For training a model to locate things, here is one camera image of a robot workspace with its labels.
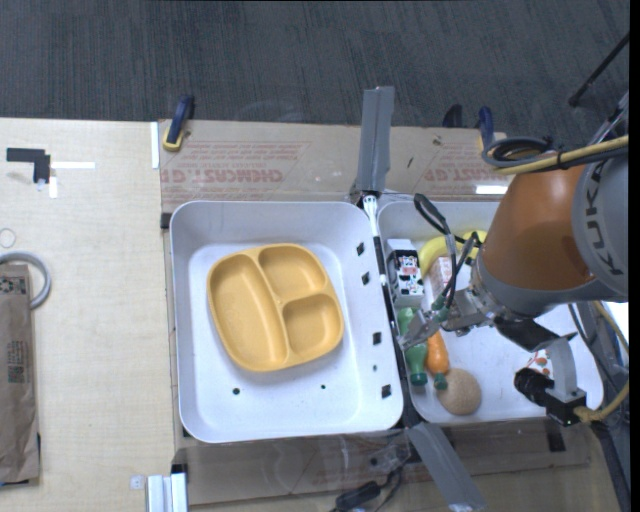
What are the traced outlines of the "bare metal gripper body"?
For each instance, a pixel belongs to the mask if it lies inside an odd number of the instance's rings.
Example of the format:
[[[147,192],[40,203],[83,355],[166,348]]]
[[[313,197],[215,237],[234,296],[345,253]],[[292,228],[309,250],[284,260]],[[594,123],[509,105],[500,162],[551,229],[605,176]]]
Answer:
[[[485,289],[467,287],[457,290],[441,329],[463,336],[476,327],[492,326],[502,306]]]

